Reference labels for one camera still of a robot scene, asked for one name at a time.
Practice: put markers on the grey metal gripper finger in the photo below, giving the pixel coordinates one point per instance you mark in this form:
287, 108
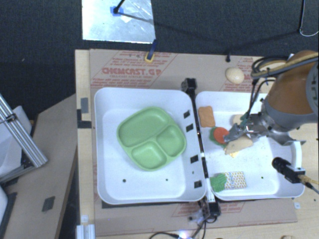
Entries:
229, 137
236, 129

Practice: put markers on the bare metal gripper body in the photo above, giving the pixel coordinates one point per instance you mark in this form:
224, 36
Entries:
258, 126

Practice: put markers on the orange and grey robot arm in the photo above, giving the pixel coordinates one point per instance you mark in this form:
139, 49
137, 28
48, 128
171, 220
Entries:
291, 96

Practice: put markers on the beige round bread piece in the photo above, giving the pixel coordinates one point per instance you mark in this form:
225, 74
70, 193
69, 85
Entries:
236, 119

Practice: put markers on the red tomato slice on lettuce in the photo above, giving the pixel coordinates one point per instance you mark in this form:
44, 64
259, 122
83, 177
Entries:
217, 134

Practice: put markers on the tan bread slice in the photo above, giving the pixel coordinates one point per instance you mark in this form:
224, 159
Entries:
239, 146

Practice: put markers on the thin black and white rod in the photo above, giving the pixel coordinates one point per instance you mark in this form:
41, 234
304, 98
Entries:
200, 143

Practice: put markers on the orange biscuit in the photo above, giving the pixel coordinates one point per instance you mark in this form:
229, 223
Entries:
207, 116

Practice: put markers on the white and yellow patterned packet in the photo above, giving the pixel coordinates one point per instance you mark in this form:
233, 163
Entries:
236, 180

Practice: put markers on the green leafy vegetable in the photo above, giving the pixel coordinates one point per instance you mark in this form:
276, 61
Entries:
218, 182

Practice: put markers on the white plastic tray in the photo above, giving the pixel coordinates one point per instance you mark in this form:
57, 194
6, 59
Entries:
112, 178
261, 178

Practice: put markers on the beige egg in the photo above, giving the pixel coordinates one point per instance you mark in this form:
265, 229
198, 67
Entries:
234, 75

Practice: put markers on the brown cardboard board red print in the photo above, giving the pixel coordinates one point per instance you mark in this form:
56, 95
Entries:
211, 68

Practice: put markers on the green divided plate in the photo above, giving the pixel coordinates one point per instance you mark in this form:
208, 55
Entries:
149, 138

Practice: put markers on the black cylinder on white bracket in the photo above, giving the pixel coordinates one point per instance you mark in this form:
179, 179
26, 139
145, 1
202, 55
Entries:
284, 167

